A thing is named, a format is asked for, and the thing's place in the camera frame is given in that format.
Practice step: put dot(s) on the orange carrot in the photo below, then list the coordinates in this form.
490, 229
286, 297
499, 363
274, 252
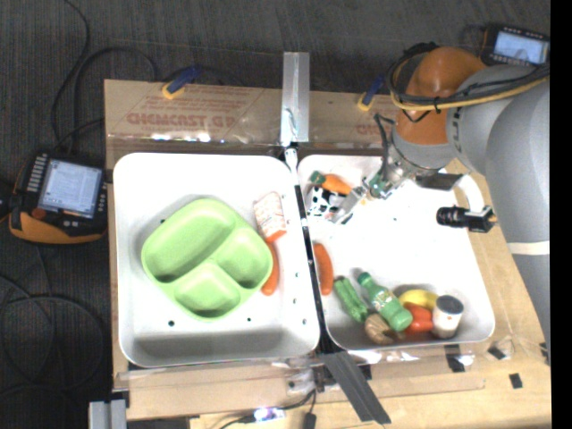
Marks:
335, 185

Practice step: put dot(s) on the white and orange carton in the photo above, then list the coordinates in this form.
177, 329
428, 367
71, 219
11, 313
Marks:
269, 215

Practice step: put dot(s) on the yellow banana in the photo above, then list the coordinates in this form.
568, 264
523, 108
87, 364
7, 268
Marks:
420, 296

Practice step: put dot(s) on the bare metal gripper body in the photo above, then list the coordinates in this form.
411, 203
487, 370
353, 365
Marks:
389, 174

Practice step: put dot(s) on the black cylinder on white bracket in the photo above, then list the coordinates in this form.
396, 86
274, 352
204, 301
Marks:
465, 218

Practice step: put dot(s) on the green divided plate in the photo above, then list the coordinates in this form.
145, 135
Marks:
196, 248

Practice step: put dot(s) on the green plastic bottle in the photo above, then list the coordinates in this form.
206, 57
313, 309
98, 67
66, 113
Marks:
384, 302

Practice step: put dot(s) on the brown cardboard board, red print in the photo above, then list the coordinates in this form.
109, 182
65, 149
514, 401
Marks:
187, 114

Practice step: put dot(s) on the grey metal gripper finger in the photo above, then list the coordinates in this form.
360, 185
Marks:
343, 216
353, 198

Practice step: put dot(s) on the white plastic tray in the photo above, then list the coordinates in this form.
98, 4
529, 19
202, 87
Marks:
402, 244
147, 338

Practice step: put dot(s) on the thin black and white rod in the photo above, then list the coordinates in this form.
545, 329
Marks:
305, 226

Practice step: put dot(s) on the brown bread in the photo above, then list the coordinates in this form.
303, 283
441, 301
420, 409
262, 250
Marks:
379, 330

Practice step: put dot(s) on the black and white cow carton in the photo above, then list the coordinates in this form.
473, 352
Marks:
319, 201

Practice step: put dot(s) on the green cucumber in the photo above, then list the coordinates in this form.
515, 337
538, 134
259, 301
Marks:
350, 300

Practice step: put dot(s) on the white can with dark lid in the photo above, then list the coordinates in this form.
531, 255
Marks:
447, 317

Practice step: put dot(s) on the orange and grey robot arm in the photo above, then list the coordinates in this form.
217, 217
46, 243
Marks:
505, 150

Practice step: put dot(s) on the red orange pepper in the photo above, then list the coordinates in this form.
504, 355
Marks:
420, 320

